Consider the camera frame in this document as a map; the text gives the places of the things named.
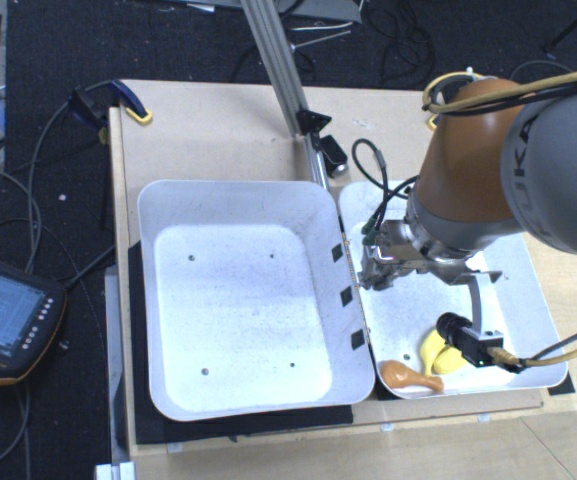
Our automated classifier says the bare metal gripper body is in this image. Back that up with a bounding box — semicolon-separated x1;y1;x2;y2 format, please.
366;219;475;277

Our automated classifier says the white plastic tray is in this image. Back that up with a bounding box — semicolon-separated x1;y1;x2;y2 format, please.
337;180;569;400
136;179;377;423

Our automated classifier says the yellow banana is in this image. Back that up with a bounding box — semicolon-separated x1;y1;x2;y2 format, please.
419;329;470;377

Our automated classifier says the orange toy chicken drumstick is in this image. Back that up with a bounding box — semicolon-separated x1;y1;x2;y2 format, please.
377;359;445;395

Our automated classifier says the black block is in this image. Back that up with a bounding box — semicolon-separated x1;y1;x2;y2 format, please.
319;134;350;177

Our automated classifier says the pale wood board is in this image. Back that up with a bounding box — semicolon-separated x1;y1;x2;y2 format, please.
108;78;549;459

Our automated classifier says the black cylinder on white bracket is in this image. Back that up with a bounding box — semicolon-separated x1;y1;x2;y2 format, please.
436;268;506;369

